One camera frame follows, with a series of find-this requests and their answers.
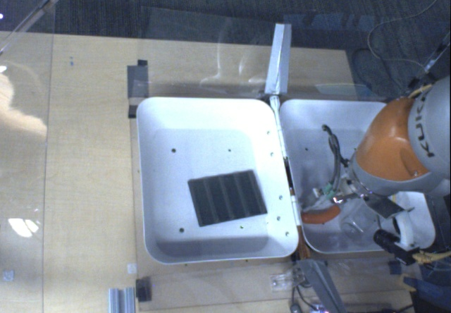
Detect white plastic tray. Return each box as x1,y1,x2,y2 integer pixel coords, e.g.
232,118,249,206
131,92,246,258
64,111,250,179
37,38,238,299
136,96,299,266
279,99,436,255

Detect brown toy sausage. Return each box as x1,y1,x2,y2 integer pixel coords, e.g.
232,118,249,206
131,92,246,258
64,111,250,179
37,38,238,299
301,204,342,225

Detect black ribbed rectangular sheet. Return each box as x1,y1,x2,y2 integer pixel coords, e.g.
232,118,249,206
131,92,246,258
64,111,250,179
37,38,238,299
187,169,268,228

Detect black cylinder on white bracket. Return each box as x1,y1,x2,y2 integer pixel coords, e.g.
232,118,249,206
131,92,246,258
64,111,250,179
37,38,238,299
373,209,421,266

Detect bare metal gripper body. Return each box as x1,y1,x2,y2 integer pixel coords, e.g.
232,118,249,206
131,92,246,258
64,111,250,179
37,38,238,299
330,179,373,206

